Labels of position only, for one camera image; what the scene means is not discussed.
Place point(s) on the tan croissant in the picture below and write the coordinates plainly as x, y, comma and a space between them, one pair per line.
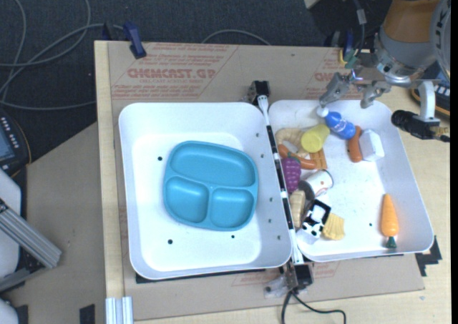
288, 134

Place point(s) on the blue divided plate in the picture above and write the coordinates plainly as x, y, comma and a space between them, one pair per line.
211, 169

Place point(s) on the orange sausage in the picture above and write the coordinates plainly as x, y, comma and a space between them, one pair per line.
355, 149

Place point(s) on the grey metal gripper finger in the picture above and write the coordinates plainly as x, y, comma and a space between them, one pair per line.
336, 88
372, 95

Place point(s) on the purple grapes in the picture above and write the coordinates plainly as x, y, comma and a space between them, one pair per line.
290, 172

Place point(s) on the yellow ridged chip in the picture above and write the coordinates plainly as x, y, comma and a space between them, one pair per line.
333, 226

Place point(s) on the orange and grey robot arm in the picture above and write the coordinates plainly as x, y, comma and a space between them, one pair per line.
406, 11

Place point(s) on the orange hot dog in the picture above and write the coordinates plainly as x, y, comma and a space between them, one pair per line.
307, 163

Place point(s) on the tan bread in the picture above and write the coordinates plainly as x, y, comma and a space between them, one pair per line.
297, 206

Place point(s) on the yellow cup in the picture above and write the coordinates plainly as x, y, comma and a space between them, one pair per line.
314, 138

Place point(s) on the brown cardboard board red print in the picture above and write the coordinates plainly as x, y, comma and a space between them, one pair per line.
214, 76

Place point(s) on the white can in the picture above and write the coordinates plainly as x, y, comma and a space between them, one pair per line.
320, 181

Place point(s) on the orange waffle biscuit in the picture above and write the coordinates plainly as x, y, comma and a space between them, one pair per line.
319, 159

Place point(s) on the black cylinder on white bracket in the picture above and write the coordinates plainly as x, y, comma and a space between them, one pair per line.
415, 124

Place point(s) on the blue bottle with white cap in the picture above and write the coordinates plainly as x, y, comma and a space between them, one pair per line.
338, 125

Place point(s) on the thin black and white rod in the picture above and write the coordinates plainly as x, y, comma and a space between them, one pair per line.
275, 152

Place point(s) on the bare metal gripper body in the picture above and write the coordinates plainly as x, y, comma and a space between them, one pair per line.
395, 74

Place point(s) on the white plastic tray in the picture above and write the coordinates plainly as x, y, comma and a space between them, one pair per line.
358, 201
200, 254

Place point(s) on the orange carrot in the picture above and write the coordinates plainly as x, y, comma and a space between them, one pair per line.
389, 217

